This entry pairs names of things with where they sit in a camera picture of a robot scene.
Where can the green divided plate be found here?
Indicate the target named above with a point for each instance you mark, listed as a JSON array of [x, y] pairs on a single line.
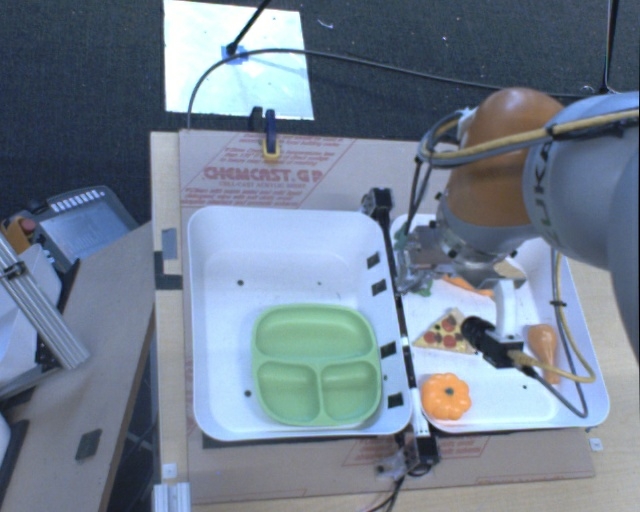
[[312, 345]]

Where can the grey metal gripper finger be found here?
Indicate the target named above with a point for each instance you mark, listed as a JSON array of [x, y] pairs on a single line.
[[406, 272], [426, 277]]

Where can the toy pizza slice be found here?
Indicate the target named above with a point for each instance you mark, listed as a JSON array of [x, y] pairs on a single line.
[[445, 335]]

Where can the thin black and white rod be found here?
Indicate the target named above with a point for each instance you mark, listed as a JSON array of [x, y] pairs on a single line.
[[400, 320]]

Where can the orange toy carrot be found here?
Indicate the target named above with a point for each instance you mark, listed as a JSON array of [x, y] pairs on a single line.
[[465, 285]]

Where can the orange tapered toy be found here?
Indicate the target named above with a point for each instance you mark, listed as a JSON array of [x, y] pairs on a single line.
[[542, 342]]

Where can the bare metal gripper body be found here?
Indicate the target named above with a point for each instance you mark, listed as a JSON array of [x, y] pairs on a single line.
[[432, 250]]

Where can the black cylinder on white bracket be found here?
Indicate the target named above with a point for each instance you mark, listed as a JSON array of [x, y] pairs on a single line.
[[504, 345]]

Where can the white plastic tray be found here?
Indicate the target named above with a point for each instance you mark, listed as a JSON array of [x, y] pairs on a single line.
[[500, 400], [280, 270]]

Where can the orange toy pumpkin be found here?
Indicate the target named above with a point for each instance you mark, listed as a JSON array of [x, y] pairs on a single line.
[[445, 396]]

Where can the brown cardboard board red print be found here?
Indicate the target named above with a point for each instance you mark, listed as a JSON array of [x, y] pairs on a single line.
[[300, 475]]

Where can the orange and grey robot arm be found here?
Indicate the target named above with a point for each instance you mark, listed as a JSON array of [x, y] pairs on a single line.
[[575, 200]]

